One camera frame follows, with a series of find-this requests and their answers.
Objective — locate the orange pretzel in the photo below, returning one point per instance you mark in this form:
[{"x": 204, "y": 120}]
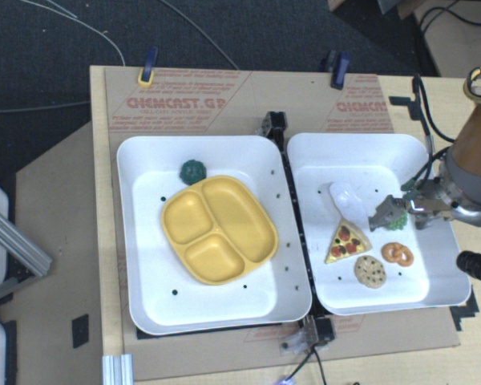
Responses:
[{"x": 397, "y": 254}]

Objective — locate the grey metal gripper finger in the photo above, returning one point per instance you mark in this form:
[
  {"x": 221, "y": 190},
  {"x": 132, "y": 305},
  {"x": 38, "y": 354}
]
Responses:
[
  {"x": 381, "y": 221},
  {"x": 390, "y": 205}
]

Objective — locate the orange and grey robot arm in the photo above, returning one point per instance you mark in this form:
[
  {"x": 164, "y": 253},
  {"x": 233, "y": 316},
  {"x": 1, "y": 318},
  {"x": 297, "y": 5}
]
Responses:
[{"x": 471, "y": 147}]

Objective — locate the pizza slice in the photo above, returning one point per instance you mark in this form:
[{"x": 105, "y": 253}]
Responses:
[{"x": 346, "y": 243}]

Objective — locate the clear plastic bottle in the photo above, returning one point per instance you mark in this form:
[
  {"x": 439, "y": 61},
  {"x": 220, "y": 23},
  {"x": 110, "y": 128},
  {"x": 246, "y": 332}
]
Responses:
[{"x": 348, "y": 201}]

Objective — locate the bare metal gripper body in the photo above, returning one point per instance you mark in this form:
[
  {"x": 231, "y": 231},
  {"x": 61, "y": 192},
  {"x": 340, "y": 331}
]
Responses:
[{"x": 433, "y": 203}]

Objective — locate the black cylinder on white bracket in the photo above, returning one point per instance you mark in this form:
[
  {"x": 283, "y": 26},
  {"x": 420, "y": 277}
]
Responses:
[{"x": 473, "y": 264}]

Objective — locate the brown cardboard board red print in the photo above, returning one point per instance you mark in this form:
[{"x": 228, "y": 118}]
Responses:
[{"x": 232, "y": 98}]

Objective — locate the beige chocolate chip biscuit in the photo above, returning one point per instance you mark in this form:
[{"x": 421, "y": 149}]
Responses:
[{"x": 369, "y": 272}]

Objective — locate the green grapes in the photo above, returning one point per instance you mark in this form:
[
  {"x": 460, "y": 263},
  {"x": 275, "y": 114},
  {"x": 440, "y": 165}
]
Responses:
[{"x": 398, "y": 223}]

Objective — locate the yellow divided plate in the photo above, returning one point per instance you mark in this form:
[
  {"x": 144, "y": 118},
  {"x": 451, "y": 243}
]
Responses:
[{"x": 232, "y": 215}]

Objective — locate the green broccoli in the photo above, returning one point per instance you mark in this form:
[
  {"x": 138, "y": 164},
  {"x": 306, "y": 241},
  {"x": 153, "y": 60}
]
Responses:
[{"x": 192, "y": 171}]

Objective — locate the white plastic tray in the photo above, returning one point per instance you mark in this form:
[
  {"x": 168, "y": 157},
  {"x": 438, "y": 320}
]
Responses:
[
  {"x": 437, "y": 279},
  {"x": 152, "y": 307}
]

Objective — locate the thin black rod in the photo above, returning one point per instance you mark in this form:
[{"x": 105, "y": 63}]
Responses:
[{"x": 298, "y": 215}]

